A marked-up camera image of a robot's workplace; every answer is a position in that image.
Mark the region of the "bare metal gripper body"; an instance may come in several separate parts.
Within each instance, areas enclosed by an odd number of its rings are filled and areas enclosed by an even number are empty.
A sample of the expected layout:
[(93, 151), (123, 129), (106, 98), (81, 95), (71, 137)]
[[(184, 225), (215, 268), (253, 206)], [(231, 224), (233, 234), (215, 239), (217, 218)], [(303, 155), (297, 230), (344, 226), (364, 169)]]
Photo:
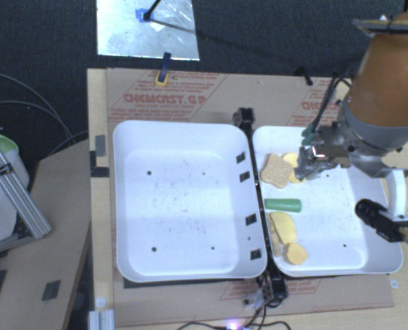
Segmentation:
[(302, 131), (302, 137), (301, 148), (309, 150), (310, 174), (314, 160), (330, 161), (330, 170), (353, 166), (373, 178), (386, 177), (393, 171), (382, 161), (386, 151), (362, 141), (348, 126), (309, 126)]

